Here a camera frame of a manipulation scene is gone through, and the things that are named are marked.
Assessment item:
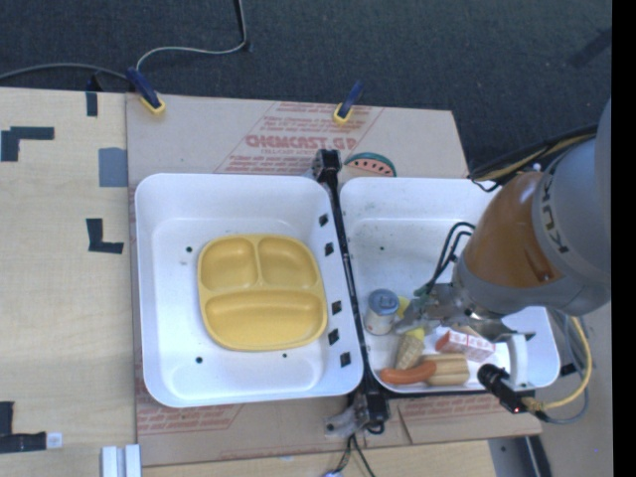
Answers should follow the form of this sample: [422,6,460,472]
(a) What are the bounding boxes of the red and white carton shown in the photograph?
[435,329,497,364]

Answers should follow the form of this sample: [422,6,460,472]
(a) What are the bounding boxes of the white plastic tray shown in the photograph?
[338,175,562,395]
[133,172,366,409]

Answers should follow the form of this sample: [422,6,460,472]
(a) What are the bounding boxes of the white can with grey lid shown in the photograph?
[363,288,401,337]

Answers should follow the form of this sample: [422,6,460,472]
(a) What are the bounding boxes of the tan bread bun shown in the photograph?
[423,352,471,388]

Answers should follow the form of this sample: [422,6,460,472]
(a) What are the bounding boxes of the brown cardboard board red print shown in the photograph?
[124,91,544,467]

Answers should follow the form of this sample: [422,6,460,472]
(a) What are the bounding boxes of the yellow divided plate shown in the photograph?
[196,234,330,353]

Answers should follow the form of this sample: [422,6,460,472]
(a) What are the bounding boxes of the thin black rod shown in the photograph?
[325,166,380,398]

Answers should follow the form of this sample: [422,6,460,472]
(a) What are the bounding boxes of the watermelon slice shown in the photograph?
[343,152,398,179]

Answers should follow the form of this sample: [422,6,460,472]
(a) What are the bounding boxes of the black cylinder on white bracket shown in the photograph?
[476,332,537,415]

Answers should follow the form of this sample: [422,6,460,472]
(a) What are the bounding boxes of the black block with wires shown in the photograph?
[364,392,392,425]
[311,148,344,184]

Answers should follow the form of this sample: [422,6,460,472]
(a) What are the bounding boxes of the orange sausage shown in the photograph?
[379,360,438,387]

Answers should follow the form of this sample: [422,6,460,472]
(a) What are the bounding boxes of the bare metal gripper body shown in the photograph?
[418,283,493,324]

